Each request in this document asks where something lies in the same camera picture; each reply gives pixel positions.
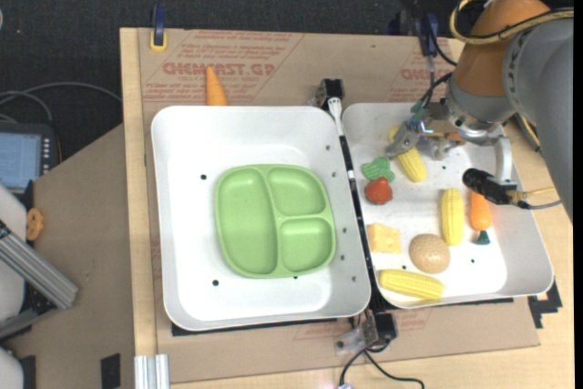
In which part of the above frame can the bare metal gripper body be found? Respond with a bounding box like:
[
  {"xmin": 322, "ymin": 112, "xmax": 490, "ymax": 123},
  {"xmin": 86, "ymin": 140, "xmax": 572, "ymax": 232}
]
[{"xmin": 420, "ymin": 100, "xmax": 500, "ymax": 148}]

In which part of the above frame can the yellow corn cob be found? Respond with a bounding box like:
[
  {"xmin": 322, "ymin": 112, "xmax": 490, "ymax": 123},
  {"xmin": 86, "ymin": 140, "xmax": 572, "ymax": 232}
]
[
  {"xmin": 378, "ymin": 268, "xmax": 445, "ymax": 302},
  {"xmin": 439, "ymin": 187, "xmax": 466, "ymax": 248},
  {"xmin": 388, "ymin": 127, "xmax": 428, "ymax": 184}
]

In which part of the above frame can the green toy leaf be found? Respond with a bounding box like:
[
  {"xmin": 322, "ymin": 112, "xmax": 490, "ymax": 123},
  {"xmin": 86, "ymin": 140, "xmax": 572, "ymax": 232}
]
[{"xmin": 361, "ymin": 156, "xmax": 397, "ymax": 185}]

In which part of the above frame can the red toy tomato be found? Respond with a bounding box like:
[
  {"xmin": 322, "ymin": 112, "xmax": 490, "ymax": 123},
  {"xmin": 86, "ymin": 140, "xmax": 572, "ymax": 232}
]
[{"xmin": 363, "ymin": 177, "xmax": 394, "ymax": 206}]

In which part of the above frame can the thin black and white rod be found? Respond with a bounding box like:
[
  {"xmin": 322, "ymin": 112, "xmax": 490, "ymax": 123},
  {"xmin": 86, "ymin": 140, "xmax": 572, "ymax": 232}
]
[{"xmin": 327, "ymin": 97, "xmax": 380, "ymax": 316}]

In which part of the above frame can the orange carrot with green top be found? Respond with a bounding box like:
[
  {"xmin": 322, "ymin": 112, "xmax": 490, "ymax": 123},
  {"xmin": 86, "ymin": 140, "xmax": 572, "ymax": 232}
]
[{"xmin": 469, "ymin": 189, "xmax": 495, "ymax": 247}]

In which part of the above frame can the yellow cheese wedge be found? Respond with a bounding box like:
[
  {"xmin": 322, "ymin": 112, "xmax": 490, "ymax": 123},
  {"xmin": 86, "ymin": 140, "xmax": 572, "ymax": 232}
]
[{"xmin": 365, "ymin": 222, "xmax": 404, "ymax": 255}]

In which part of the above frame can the beige bread roll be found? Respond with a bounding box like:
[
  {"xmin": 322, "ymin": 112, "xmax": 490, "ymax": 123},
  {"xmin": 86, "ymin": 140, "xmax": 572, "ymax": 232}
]
[{"xmin": 407, "ymin": 232, "xmax": 453, "ymax": 275}]

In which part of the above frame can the white plastic tray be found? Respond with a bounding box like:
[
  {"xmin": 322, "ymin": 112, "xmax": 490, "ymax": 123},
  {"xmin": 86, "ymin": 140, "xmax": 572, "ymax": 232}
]
[
  {"xmin": 150, "ymin": 105, "xmax": 373, "ymax": 333},
  {"xmin": 341, "ymin": 101, "xmax": 556, "ymax": 311}
]

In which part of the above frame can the brown cardboard board red print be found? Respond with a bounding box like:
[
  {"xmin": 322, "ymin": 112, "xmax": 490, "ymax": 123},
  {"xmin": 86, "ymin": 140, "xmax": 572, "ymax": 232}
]
[{"xmin": 136, "ymin": 27, "xmax": 543, "ymax": 384}]

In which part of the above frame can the green divided plate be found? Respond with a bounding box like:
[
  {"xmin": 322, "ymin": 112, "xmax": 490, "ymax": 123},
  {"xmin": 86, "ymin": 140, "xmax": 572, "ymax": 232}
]
[{"xmin": 213, "ymin": 163, "xmax": 339, "ymax": 280}]

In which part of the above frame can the plain orange carrot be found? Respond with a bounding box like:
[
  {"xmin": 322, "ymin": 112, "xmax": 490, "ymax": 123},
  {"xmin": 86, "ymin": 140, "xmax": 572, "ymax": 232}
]
[{"xmin": 205, "ymin": 65, "xmax": 230, "ymax": 107}]

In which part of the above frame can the tan toy pretzel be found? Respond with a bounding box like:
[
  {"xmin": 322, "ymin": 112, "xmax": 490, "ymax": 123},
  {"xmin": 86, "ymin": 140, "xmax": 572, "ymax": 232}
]
[{"xmin": 26, "ymin": 208, "xmax": 46, "ymax": 242}]

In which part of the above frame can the black cylinder on white bracket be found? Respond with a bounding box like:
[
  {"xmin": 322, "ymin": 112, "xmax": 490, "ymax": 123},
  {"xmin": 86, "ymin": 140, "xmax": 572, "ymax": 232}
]
[{"xmin": 461, "ymin": 135, "xmax": 519, "ymax": 206}]

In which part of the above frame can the black block with thin wires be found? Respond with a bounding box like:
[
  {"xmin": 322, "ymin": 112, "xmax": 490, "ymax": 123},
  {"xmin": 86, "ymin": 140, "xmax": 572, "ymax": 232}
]
[
  {"xmin": 359, "ymin": 312, "xmax": 400, "ymax": 343},
  {"xmin": 312, "ymin": 77, "xmax": 345, "ymax": 108}
]

